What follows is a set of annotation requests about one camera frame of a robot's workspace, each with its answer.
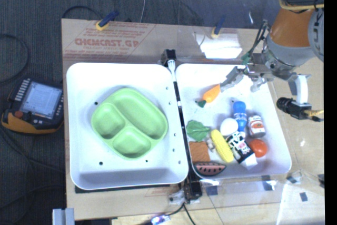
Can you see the green lettuce leaf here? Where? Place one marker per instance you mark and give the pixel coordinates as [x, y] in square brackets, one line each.
[197, 130]

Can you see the brown cardboard board red print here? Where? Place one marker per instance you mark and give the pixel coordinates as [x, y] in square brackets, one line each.
[79, 205]

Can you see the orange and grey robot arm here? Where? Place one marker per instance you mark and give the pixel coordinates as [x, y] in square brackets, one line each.
[292, 26]

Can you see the red tomato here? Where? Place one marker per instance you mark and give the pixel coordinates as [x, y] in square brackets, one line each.
[258, 148]

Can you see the small can orange label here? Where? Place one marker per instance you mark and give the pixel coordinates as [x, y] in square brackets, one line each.
[256, 126]

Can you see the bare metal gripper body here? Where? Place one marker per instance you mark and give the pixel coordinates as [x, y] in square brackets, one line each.
[263, 67]

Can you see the yellow corn cob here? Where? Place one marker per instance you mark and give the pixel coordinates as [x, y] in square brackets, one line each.
[222, 146]

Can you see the thin black and white rod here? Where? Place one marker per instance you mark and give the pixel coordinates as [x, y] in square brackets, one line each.
[181, 118]

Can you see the orange carrot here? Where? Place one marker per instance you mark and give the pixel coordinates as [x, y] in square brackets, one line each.
[212, 93]

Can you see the brown bread slice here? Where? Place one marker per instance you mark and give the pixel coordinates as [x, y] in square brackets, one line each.
[198, 151]

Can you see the red watermelon slice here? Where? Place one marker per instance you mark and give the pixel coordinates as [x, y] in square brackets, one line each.
[209, 168]

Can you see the black cylinder on white bracket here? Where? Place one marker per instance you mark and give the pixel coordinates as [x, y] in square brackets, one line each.
[293, 108]

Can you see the blue bottle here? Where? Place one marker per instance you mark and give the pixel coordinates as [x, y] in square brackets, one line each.
[239, 110]

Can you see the small beige mushroom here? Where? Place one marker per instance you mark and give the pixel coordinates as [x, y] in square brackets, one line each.
[211, 145]

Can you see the white egg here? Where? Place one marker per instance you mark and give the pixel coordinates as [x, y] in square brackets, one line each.
[228, 126]

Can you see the white plastic tray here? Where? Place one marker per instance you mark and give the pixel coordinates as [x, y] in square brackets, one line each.
[87, 166]
[273, 166]

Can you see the green divided plate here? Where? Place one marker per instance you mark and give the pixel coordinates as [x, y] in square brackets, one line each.
[131, 116]

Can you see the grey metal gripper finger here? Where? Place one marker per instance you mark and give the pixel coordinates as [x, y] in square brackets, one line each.
[233, 77]
[258, 84]

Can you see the black and white milk carton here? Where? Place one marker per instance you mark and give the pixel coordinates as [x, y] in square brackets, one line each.
[241, 148]

